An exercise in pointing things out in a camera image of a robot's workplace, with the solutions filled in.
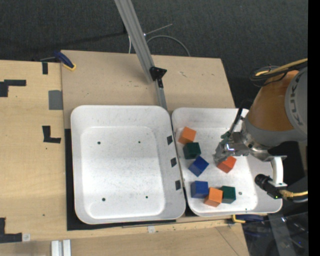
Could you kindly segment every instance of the black tape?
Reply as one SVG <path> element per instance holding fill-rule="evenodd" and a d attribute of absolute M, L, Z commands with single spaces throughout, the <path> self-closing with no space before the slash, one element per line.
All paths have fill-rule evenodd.
<path fill-rule="evenodd" d="M 177 159 L 174 157 L 171 159 L 171 167 L 176 166 L 176 164 L 177 164 Z"/>
<path fill-rule="evenodd" d="M 51 138 L 51 127 L 50 126 L 42 126 L 43 130 L 43 142 L 48 143 L 60 143 L 61 138 Z"/>
<path fill-rule="evenodd" d="M 0 82 L 0 97 L 8 97 L 9 86 L 26 86 L 26 80 L 8 80 Z"/>
<path fill-rule="evenodd" d="M 0 244 L 22 242 L 22 233 L 5 234 L 6 218 L 0 218 Z"/>
<path fill-rule="evenodd" d="M 175 181 L 175 190 L 179 190 L 179 189 L 181 189 L 181 182 L 180 182 L 180 180 L 176 180 Z"/>
<path fill-rule="evenodd" d="M 168 145 L 170 145 L 174 140 L 172 139 L 172 136 L 166 137 L 166 141 L 168 142 Z"/>
<path fill-rule="evenodd" d="M 7 86 L 26 86 L 27 80 L 4 80 L 4 84 Z"/>
<path fill-rule="evenodd" d="M 0 82 L 0 97 L 8 97 L 8 86 L 4 82 Z"/>
<path fill-rule="evenodd" d="M 42 74 L 48 75 L 48 63 L 47 62 L 42 62 Z"/>

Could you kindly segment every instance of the white tray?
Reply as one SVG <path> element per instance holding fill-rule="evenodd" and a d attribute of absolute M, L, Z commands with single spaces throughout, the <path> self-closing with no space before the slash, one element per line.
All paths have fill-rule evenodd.
<path fill-rule="evenodd" d="M 172 113 L 173 131 L 176 137 L 176 147 L 186 190 L 186 197 L 191 210 L 198 216 L 211 217 L 247 213 L 274 213 L 281 209 L 282 199 L 273 199 L 259 188 L 254 179 L 257 174 L 272 176 L 270 162 L 261 162 L 253 156 L 236 157 L 234 168 L 225 173 L 214 164 L 213 154 L 220 136 L 229 130 L 238 109 L 225 108 L 178 108 Z M 241 122 L 235 131 L 240 131 Z M 209 166 L 196 177 L 188 167 L 194 159 L 185 159 L 183 144 L 178 138 L 187 126 L 196 130 L 194 142 L 198 142 L 203 157 Z M 236 200 L 231 203 L 221 203 L 217 207 L 204 204 L 203 199 L 192 198 L 190 185 L 194 181 L 206 181 L 209 187 L 219 189 L 222 186 L 235 187 Z"/>
<path fill-rule="evenodd" d="M 172 220 L 185 211 L 168 112 L 83 105 L 71 114 L 75 211 L 87 224 Z"/>

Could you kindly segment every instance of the orange cube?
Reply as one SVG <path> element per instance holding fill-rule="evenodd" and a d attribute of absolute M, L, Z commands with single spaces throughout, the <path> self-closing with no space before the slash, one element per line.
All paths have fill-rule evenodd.
<path fill-rule="evenodd" d="M 183 131 L 180 135 L 180 138 L 178 139 L 178 142 L 182 143 L 182 144 L 187 144 L 187 143 L 191 143 L 194 142 L 195 137 L 196 137 L 196 131 L 189 128 L 189 127 L 184 127 Z"/>
<path fill-rule="evenodd" d="M 227 174 L 235 166 L 236 161 L 237 159 L 230 155 L 225 161 L 218 163 L 216 167 L 218 167 L 220 170 L 224 171 Z"/>
<path fill-rule="evenodd" d="M 217 207 L 222 203 L 223 191 L 214 187 L 209 187 L 209 194 L 204 199 L 208 206 Z"/>

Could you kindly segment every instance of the white bracket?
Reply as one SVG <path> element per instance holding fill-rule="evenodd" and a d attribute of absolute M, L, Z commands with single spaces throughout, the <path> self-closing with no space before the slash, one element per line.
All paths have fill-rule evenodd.
<path fill-rule="evenodd" d="M 269 181 L 269 183 L 275 187 L 287 186 L 287 184 L 284 183 L 284 166 L 282 159 L 281 156 L 275 156 L 270 161 L 273 173 L 272 181 Z"/>

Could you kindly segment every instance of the metal rod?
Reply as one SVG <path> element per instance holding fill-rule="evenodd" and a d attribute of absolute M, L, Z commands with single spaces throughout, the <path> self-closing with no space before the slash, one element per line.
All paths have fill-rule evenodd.
<path fill-rule="evenodd" d="M 130 37 L 135 53 L 140 61 L 147 82 L 152 83 L 153 79 L 150 74 L 150 68 L 154 67 L 154 61 L 151 57 L 144 33 L 141 29 L 137 14 L 131 0 L 114 0 L 120 13 L 123 24 Z M 154 82 L 158 104 L 167 109 L 166 97 L 163 88 L 159 87 L 159 82 Z"/>

